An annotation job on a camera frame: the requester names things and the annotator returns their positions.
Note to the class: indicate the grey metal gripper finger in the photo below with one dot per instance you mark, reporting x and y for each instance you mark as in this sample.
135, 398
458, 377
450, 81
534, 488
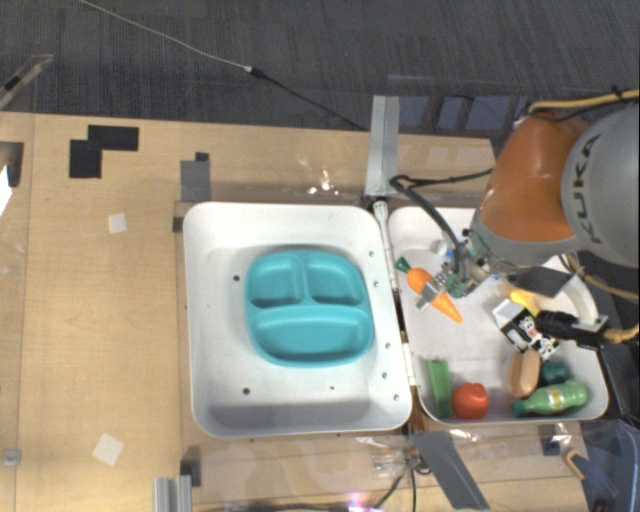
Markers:
435, 285
424, 301

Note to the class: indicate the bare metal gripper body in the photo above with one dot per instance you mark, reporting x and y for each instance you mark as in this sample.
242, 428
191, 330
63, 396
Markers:
465, 272

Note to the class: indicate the orange carrot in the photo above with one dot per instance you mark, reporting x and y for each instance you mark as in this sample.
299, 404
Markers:
447, 306

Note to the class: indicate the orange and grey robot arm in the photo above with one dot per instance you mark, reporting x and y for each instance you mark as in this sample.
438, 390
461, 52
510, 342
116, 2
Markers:
535, 190

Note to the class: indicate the thin black and white rod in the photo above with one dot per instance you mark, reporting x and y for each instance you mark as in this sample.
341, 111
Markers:
389, 260

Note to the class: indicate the white plastic tray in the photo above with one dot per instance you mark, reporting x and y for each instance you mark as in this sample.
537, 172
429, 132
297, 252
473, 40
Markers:
220, 320
470, 345

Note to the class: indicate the yellow banana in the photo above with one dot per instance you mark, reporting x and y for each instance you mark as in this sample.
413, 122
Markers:
524, 299

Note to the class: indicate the white cow print carton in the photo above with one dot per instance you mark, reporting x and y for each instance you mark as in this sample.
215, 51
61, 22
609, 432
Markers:
520, 325

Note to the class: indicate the red tomato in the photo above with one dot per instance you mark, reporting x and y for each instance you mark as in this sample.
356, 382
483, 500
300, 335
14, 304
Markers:
471, 401

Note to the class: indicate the blue divided plate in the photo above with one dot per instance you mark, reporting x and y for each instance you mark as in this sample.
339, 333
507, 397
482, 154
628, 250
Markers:
310, 320

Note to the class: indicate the tan hot dog bun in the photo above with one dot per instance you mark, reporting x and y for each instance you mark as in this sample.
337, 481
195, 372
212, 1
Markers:
524, 374

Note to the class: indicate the dark green can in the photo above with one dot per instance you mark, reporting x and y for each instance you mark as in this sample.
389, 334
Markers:
554, 373

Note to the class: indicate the green plastic bottle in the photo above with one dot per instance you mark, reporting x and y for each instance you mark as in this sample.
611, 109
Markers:
555, 399

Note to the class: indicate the black cylinder on white bracket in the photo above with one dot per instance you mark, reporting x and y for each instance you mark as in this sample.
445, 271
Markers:
575, 325

